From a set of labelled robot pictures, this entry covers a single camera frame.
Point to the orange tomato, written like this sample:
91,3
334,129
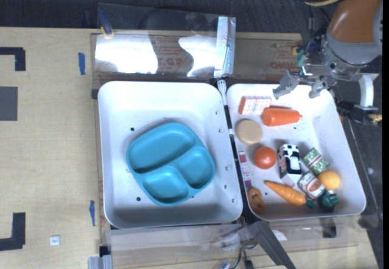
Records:
265,157

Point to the black and white milk carton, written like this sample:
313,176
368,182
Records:
290,161

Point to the red and white can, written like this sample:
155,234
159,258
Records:
311,185

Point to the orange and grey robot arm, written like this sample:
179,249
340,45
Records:
354,22

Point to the brown doughnut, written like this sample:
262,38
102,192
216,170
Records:
256,199

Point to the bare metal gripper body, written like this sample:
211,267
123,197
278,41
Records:
331,72

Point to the green and white can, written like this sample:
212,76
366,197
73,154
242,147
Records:
315,161

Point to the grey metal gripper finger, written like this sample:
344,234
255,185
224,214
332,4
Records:
285,84
319,87

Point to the blue divided plate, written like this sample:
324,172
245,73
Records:
161,146

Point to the white plastic tray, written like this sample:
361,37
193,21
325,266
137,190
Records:
121,104
328,128

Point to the orange and white carton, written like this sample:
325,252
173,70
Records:
254,105

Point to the orange carrot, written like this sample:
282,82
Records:
287,192

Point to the yellow lemon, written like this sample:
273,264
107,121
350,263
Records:
329,179

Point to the tan round biscuit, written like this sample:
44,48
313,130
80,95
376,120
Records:
248,131

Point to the orange bottle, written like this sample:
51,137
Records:
279,116

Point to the red and white packet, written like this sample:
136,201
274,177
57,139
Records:
245,169

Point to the green broccoli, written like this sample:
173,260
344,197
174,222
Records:
328,201

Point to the black cylinder on white bracket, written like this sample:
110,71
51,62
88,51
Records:
367,91

